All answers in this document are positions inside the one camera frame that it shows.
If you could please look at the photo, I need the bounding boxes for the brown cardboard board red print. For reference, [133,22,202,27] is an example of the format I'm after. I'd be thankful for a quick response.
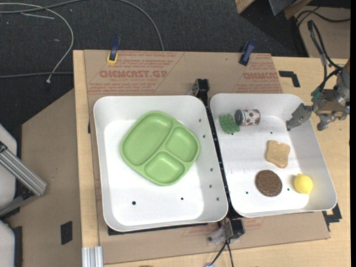
[83,50,332,265]

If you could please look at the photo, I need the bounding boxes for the tan bread slice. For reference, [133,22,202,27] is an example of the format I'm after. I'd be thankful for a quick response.
[264,140,291,170]

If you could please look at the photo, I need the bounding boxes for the white plastic tray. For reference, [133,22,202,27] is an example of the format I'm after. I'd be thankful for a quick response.
[209,92,338,218]
[93,95,229,233]

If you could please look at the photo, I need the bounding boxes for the thin black rod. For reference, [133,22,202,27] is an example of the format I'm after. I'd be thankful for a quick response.
[204,93,232,223]

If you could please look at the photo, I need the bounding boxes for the yellow lemon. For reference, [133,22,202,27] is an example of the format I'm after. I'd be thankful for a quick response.
[293,173,314,195]

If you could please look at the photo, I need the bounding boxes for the small can with strawberry print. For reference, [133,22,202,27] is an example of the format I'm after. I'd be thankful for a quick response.
[234,108,261,127]

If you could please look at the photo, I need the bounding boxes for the black block with thin wires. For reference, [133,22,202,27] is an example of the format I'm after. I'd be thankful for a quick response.
[206,218,245,246]
[191,78,210,98]

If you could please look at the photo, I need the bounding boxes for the green divided plate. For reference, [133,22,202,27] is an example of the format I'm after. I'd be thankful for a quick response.
[120,110,201,187]

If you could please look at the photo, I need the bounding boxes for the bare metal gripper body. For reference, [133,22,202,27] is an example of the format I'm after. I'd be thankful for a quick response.
[313,88,350,116]

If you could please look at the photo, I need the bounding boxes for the brown round biscuit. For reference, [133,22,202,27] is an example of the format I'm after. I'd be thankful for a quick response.
[255,170,284,197]

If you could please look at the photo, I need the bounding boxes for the green grapes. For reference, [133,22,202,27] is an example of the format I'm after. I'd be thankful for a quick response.
[218,113,241,136]

